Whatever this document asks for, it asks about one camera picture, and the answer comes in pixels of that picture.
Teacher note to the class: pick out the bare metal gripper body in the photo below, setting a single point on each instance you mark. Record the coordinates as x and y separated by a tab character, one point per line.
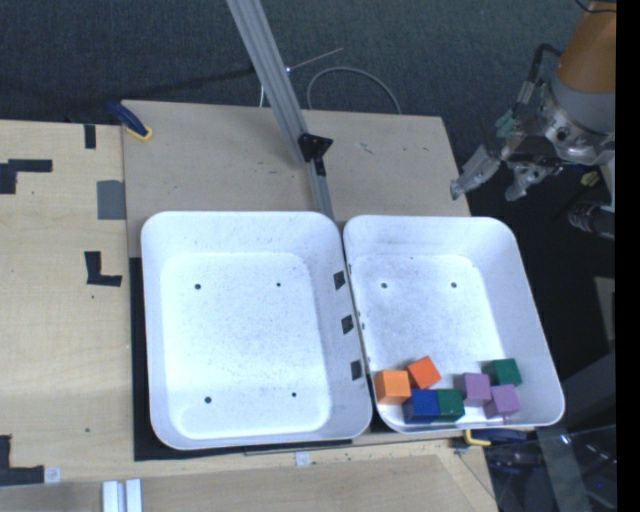
565	140

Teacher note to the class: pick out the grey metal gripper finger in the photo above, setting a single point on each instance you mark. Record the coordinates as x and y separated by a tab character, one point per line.
525	181
475	172

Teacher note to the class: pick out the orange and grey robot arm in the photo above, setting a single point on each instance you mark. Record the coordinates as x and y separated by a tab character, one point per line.
590	50

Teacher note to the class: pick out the white plastic tray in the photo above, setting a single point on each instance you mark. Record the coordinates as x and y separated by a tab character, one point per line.
430	320
245	345

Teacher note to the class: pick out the green cube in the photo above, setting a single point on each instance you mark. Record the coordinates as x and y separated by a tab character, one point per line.
504	372
451	402

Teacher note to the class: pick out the orange cube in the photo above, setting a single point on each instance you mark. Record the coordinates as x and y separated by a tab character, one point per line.
424	372
392	386

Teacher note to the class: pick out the purple cube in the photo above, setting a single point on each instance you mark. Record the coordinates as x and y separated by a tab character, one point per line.
504	400
477	387

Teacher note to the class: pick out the blue cube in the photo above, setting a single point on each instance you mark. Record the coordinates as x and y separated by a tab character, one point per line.
424	404

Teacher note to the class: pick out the black cylinder on white bracket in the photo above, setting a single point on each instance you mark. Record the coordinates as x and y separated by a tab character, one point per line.
592	220

